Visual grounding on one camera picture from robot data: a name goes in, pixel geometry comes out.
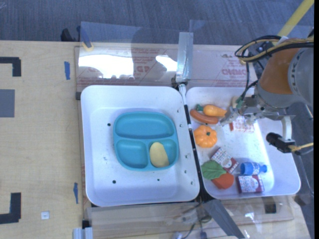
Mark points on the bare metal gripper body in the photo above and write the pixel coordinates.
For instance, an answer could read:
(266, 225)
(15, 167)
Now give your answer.
(251, 108)

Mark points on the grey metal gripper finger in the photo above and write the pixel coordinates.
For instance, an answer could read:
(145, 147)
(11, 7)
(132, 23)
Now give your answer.
(230, 116)
(251, 119)

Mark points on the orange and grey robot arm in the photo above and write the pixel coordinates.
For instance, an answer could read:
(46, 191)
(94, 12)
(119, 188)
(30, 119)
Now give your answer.
(279, 71)

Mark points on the red and white packet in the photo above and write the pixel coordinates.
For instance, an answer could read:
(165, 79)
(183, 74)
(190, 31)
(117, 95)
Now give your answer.
(240, 127)

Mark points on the orange carrot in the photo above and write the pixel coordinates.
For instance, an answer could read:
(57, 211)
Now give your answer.
(214, 110)

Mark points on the white plastic tray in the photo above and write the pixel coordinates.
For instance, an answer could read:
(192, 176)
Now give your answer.
(99, 138)
(249, 146)

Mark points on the red sausage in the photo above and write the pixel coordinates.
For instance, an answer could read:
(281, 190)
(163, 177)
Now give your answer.
(203, 118)

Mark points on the orange pumpkin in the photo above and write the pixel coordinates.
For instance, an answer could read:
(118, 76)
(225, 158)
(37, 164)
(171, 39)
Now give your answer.
(205, 137)

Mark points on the red carton with white print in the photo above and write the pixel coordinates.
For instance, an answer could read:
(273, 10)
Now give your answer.
(224, 160)

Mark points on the blue bottle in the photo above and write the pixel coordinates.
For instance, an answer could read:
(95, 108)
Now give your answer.
(251, 168)

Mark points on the green leaf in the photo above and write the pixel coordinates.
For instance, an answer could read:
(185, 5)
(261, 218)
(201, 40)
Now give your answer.
(213, 170)

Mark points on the dark red carton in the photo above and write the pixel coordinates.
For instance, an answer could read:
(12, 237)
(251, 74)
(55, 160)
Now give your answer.
(250, 184)

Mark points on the orange wedge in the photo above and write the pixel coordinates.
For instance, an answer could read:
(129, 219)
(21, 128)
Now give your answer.
(224, 181)

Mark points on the yellow potato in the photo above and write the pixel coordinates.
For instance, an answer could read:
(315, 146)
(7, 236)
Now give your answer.
(159, 155)

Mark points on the blue divided plate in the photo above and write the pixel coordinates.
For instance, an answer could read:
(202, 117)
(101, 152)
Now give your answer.
(143, 128)

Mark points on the brown cardboard board red print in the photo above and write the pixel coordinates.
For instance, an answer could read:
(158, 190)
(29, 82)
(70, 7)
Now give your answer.
(149, 220)

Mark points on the black cylinder on white bracket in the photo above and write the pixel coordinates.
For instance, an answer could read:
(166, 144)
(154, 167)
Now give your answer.
(279, 141)

